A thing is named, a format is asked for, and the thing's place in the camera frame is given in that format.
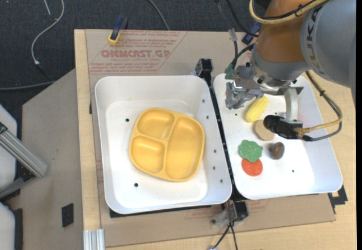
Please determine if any brown mushroom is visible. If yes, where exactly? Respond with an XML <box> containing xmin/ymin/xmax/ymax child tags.
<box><xmin>268</xmin><ymin>141</ymin><xmax>286</xmax><ymax>160</ymax></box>

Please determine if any beige round biscuit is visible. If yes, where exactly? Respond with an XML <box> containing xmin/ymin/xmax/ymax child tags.
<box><xmin>253</xmin><ymin>119</ymin><xmax>275</xmax><ymax>141</ymax></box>

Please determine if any yellow divided plate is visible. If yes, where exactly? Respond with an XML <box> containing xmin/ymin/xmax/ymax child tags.
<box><xmin>128</xmin><ymin>107</ymin><xmax>206</xmax><ymax>183</ymax></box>

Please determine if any green lettuce leaf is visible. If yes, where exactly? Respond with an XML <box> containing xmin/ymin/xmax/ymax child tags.
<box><xmin>238</xmin><ymin>139</ymin><xmax>264</xmax><ymax>163</ymax></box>

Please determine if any brown cardboard board red print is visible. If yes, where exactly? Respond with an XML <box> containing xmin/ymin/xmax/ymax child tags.
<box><xmin>84</xmin><ymin>29</ymin><xmax>337</xmax><ymax>240</ymax></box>

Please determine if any yellow corn cob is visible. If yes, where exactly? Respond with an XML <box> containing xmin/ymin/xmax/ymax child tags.
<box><xmin>245</xmin><ymin>95</ymin><xmax>270</xmax><ymax>123</ymax></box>

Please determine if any red tomato slice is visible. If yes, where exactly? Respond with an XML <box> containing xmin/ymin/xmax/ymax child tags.
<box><xmin>241</xmin><ymin>158</ymin><xmax>264</xmax><ymax>177</ymax></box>

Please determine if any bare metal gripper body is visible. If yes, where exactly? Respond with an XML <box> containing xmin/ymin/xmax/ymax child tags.
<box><xmin>231</xmin><ymin>62</ymin><xmax>292</xmax><ymax>94</ymax></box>

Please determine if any black cylinder on white bracket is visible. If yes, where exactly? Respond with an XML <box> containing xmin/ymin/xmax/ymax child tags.
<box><xmin>263</xmin><ymin>86</ymin><xmax>304</xmax><ymax>140</ymax></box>

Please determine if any white plastic tray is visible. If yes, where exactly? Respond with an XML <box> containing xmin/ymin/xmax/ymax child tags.
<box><xmin>94</xmin><ymin>75</ymin><xmax>233</xmax><ymax>214</ymax></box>
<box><xmin>212</xmin><ymin>72</ymin><xmax>344</xmax><ymax>200</ymax></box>

